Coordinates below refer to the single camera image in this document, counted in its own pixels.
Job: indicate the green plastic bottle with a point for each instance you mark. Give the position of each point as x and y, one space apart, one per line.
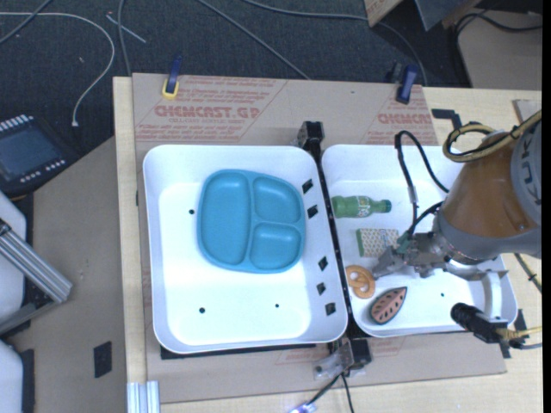
357 207

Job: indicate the white plastic tray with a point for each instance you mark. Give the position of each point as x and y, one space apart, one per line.
430 308
241 308

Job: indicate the blue divided plate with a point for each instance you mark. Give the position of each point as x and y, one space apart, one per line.
228 217

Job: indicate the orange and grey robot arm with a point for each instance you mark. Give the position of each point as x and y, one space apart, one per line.
482 196

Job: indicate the orange leaf shaped toy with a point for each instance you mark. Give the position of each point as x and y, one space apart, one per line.
387 306

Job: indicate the brown toy pretzel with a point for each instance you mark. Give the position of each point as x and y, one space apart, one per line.
363 288

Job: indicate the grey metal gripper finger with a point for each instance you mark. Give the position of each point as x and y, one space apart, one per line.
425 271
389 263

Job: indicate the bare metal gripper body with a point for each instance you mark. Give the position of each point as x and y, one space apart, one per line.
430 250

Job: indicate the black cylinder on white bracket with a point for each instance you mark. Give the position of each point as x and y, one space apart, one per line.
473 318

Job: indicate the brown cardboard board red print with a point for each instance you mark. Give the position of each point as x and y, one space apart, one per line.
258 110

